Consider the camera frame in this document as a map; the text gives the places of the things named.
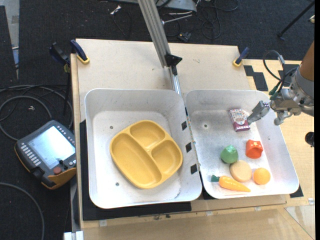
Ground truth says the purple and white carton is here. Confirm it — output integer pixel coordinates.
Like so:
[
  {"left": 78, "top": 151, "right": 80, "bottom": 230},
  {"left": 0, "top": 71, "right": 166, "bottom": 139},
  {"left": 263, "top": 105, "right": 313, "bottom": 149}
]
[{"left": 228, "top": 108, "right": 251, "bottom": 133}]

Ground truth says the thin black and white rod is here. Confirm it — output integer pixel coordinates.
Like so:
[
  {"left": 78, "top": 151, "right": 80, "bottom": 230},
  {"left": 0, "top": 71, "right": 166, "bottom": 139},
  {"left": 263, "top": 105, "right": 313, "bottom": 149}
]
[{"left": 170, "top": 66, "right": 199, "bottom": 161}]

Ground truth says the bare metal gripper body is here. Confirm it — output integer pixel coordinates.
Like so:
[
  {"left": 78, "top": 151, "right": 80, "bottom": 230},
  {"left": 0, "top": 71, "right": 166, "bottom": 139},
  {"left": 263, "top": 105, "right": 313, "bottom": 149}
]
[{"left": 269, "top": 81, "right": 315, "bottom": 117}]

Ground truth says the orange cup with star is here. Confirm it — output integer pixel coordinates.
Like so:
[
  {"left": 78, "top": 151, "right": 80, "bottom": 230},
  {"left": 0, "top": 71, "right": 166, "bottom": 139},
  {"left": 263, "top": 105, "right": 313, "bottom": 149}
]
[{"left": 245, "top": 139, "right": 264, "bottom": 160}]

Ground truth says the pale wood board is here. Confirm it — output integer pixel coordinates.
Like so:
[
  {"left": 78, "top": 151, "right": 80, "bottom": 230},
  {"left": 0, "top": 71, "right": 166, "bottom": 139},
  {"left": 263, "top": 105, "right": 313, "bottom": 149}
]
[{"left": 70, "top": 38, "right": 287, "bottom": 230}]

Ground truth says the beige round biscuit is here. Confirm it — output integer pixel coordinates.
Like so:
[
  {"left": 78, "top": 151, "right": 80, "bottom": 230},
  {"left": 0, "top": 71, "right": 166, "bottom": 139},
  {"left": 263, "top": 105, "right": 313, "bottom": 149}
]
[{"left": 229, "top": 159, "right": 253, "bottom": 183}]

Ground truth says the yellow divided plate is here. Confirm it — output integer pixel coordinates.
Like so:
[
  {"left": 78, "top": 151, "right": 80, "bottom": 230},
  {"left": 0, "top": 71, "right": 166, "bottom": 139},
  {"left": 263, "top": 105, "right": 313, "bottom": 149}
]
[{"left": 109, "top": 119, "right": 184, "bottom": 190}]

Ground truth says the orange toy fruit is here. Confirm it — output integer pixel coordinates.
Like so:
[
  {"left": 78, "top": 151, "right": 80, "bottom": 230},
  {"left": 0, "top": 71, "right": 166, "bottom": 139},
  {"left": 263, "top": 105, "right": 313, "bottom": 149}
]
[{"left": 253, "top": 167, "right": 272, "bottom": 186}]

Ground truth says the orange toy carrot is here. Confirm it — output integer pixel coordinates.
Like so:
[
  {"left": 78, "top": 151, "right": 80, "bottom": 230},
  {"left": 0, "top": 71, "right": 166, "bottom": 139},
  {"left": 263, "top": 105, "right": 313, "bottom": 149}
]
[{"left": 210, "top": 174, "right": 252, "bottom": 193}]

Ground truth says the white plastic tray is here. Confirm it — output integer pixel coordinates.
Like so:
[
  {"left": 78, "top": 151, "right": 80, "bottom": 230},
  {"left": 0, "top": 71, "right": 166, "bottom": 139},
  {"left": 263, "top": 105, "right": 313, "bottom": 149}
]
[
  {"left": 84, "top": 88, "right": 203, "bottom": 210},
  {"left": 184, "top": 89, "right": 300, "bottom": 200}
]

